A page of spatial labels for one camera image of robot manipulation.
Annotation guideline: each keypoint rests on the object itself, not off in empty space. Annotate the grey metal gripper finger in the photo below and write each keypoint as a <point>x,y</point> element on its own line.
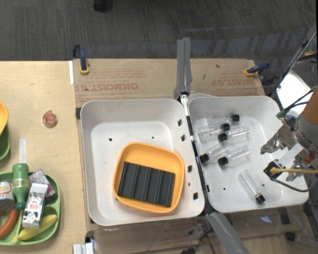
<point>269,145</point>
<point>293,175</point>

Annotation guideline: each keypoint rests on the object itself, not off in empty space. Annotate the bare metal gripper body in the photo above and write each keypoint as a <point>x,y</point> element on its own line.
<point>289,137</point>

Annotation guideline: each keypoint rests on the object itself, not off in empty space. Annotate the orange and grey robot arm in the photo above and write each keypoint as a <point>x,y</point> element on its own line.
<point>311,110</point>

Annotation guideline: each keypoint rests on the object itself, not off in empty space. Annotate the white plastic tray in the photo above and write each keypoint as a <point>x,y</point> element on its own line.
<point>255,112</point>
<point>103,162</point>

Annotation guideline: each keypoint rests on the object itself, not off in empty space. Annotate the clear plastic bottle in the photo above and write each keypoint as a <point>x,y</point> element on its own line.
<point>234,117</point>
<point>290,236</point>
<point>203,158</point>
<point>222,161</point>
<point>222,137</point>
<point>260,198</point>
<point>224,126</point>

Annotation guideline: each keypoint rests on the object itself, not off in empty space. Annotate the thin black and white rod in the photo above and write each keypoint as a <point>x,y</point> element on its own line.
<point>191,130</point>

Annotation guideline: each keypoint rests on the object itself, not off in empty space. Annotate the black ribbed rectangular block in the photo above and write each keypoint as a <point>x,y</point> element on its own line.
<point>146,184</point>

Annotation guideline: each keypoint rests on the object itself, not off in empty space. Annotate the brown cardboard board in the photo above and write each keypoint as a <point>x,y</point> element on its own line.
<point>136,80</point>

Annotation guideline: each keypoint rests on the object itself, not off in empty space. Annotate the black caster wheel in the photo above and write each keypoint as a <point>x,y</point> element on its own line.
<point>100,3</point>

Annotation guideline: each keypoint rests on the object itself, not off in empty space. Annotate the pink round doughnut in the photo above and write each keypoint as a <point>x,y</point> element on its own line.
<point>50,119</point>

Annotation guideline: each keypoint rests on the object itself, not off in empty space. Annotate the green divided plate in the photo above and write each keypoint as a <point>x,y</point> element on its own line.
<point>51,205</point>

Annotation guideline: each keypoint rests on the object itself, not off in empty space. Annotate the pink packet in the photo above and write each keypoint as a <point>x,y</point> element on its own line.
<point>42,177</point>

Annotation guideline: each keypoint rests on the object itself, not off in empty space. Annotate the white cow print carton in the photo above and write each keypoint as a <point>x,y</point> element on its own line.
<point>34,206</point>

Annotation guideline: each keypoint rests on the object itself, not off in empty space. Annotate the yellow banana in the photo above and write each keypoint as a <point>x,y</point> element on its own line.
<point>40,227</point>

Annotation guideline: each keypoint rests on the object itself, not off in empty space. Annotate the green bottle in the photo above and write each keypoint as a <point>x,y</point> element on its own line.
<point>20,180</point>

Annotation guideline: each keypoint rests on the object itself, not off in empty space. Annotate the small silver can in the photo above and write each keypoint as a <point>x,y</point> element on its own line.
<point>3,194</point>

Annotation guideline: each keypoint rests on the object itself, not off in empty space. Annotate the red sausage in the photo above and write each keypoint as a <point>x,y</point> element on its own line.
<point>7,224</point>

